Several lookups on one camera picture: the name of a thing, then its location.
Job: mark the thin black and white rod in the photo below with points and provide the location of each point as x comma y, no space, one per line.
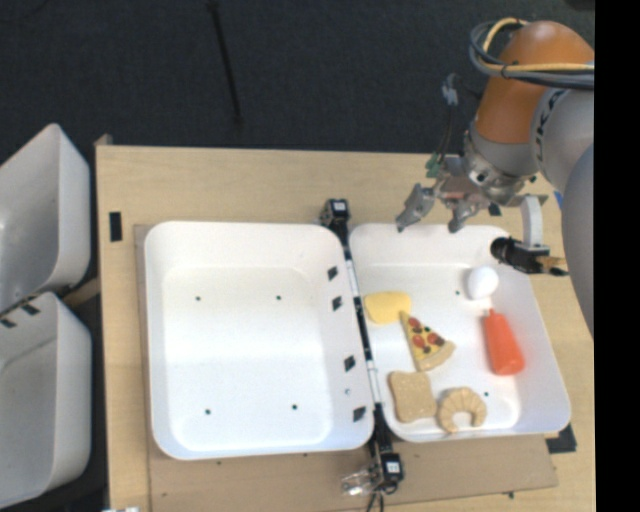
361,320

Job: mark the tan croissant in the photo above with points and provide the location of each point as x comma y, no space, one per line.
460,402

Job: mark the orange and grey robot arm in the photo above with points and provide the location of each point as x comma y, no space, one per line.
515,100

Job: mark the pizza slice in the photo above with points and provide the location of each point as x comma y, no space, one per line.
425,342

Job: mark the black cylinder on white bracket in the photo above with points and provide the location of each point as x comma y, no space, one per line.
512,251

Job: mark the white plastic tray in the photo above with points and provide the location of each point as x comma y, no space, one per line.
250,340
450,260

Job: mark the orange bottle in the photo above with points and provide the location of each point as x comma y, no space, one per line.
502,347

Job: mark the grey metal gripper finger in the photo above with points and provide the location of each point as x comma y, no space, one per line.
461,216
417,205

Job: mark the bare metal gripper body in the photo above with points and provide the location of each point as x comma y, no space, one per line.
482,187

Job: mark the tan bread slice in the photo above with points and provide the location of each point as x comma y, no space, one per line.
412,396

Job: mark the yellow cheese piece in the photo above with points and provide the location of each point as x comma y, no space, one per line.
386,307

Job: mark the white egg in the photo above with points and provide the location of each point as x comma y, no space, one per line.
482,282

